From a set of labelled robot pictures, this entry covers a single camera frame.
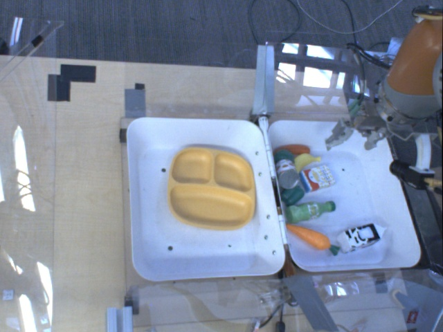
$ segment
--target plastic bottle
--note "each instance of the plastic bottle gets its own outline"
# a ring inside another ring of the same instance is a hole
[[[297,185],[290,190],[284,190],[282,192],[281,198],[284,204],[289,207],[290,205],[296,204],[301,198],[303,198],[304,195],[305,191],[303,190],[303,188]]]
[[[277,151],[274,161],[280,187],[285,190],[294,188],[300,177],[293,163],[293,154],[288,150]]]
[[[295,224],[299,221],[318,218],[325,212],[333,212],[335,203],[328,201],[326,203],[308,202],[300,205],[291,205],[286,208],[284,215],[287,223]]]

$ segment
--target yellow divided plate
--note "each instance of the yellow divided plate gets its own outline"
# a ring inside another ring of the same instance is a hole
[[[172,161],[168,204],[180,221],[213,230],[235,230],[255,211],[255,182],[241,156],[216,149],[189,147]]]

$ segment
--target wooden surface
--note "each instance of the wooden surface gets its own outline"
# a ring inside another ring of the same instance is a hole
[[[249,101],[253,97],[255,73],[225,68],[33,59],[30,69],[17,69],[17,77],[8,82],[11,82],[11,89],[20,89],[24,85],[37,87],[37,91],[33,89],[30,94],[37,95],[39,99],[36,107],[48,107],[44,112],[49,115],[45,124],[50,134],[55,132],[55,168],[51,169],[51,164],[42,168],[42,172],[47,171],[49,174],[55,171],[55,184],[42,182],[49,191],[55,188],[53,228],[46,228],[49,237],[53,238],[53,256],[51,243],[36,241],[33,235],[22,237],[22,244],[23,247],[34,247],[37,251],[47,252],[47,262],[53,277],[54,331],[104,331],[106,309],[120,308],[126,292],[123,168],[118,137],[120,119],[125,115],[125,89],[134,88],[136,82],[144,83],[148,104],[151,102],[156,105],[153,110],[173,111],[179,116],[188,110],[189,100],[206,100],[206,106],[194,114],[198,116],[199,112],[207,110],[205,107],[209,107],[209,100],[212,100],[212,103],[230,105],[229,112],[223,113],[221,118],[231,117],[233,114],[240,117],[245,112],[247,114],[249,106],[245,104],[251,104]],[[73,82],[70,102],[47,102],[47,74],[59,73],[60,64],[96,66],[96,83]],[[165,100],[171,96],[171,84],[177,92],[173,99],[182,107],[171,108],[170,103]],[[33,134],[29,128],[25,137],[32,146],[32,142],[38,140],[38,133]],[[45,156],[41,155],[42,160],[37,159],[35,162],[44,164]],[[43,228],[48,224],[51,224],[51,216],[44,223],[34,221],[33,229],[42,230],[38,225]],[[10,230],[6,225],[8,223],[2,223],[2,232]],[[22,250],[22,254],[26,254],[26,250],[27,248]],[[14,257],[19,255],[19,250],[14,252]],[[390,297],[383,296],[385,309],[382,312],[377,308],[380,296],[369,296],[373,298],[373,306],[369,309],[366,308],[367,302],[353,302],[352,308],[344,305],[337,307],[332,314],[333,318],[347,327],[365,318],[369,321],[365,331],[403,331],[401,310],[392,304]],[[168,314],[174,311],[164,308],[162,313],[167,321]],[[288,309],[285,314],[289,315],[285,318],[288,331],[311,331],[299,308]],[[275,322],[272,322],[262,331],[273,331],[274,326]],[[245,319],[158,326],[156,330],[244,332],[250,331],[250,327],[251,319]],[[139,328],[137,331],[146,331],[146,328]]]

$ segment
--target clear acrylic panel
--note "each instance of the clear acrylic panel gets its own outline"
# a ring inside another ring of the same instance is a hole
[[[364,89],[361,66],[351,50],[312,43],[272,46],[275,110],[270,112],[270,122],[349,117],[348,100]],[[217,45],[207,49],[217,50]],[[255,96],[257,49],[240,55],[247,60],[210,67],[128,64],[125,88],[134,89],[140,80],[146,81],[147,116],[247,120]]]
[[[50,331],[53,321],[56,106],[47,73],[56,73],[61,25],[22,17],[0,23],[2,331]]]

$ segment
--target metal bracket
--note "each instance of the metal bracket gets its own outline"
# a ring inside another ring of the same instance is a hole
[[[274,47],[258,46],[255,72],[255,95],[251,119],[270,116],[274,112]]]
[[[315,331],[338,331],[329,311],[322,302],[312,277],[307,275],[294,275],[284,278],[284,284],[288,287],[292,296],[297,300],[300,308]]]
[[[386,138],[386,128],[380,128],[378,130],[366,131],[362,133],[364,137],[366,137],[365,149],[371,150],[377,146],[377,143],[380,140]]]
[[[106,316],[106,331],[107,332],[133,332],[132,324],[132,307],[124,308],[110,307],[107,310]]]

